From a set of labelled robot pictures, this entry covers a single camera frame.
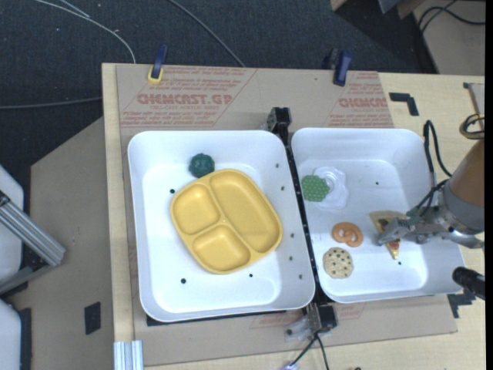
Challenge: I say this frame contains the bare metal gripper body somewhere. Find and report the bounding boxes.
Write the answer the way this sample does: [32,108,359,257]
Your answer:
[402,205,483,250]

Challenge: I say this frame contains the yellow pizza slice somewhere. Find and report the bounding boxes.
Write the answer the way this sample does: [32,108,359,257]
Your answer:
[368,210,410,261]

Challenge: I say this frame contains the orange pretzel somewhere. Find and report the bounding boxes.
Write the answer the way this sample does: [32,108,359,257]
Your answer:
[331,221,364,248]

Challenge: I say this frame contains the white plastic tray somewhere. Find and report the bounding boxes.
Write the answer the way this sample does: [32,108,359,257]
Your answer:
[290,126,468,304]
[126,129,317,322]

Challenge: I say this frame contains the beige chocolate chip biscuit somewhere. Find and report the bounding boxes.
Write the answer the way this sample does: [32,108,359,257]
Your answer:
[322,246,355,280]

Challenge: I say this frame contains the clear plastic blister piece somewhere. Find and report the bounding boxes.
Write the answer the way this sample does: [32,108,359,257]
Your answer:
[312,166,350,209]

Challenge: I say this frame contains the green grapes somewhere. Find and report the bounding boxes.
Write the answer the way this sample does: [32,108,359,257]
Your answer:
[300,173,331,203]

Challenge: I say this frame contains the thin black rod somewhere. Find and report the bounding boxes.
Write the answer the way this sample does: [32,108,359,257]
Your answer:
[277,123,321,308]

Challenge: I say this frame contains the yellow divided plate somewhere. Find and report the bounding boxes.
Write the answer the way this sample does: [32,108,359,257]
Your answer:
[169,168,284,275]

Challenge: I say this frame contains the dark green broccoli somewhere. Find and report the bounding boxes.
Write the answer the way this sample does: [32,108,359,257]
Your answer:
[188,153,216,179]

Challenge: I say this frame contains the brown cardboard board, red print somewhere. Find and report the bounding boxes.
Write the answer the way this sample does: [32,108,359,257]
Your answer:
[115,64,459,368]

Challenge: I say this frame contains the black cylinder on white bracket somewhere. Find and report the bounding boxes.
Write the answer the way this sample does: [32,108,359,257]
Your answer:
[451,266,486,301]

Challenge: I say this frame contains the black block with thin wires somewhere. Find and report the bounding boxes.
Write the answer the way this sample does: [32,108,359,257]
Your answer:
[303,304,339,334]
[267,106,292,134]

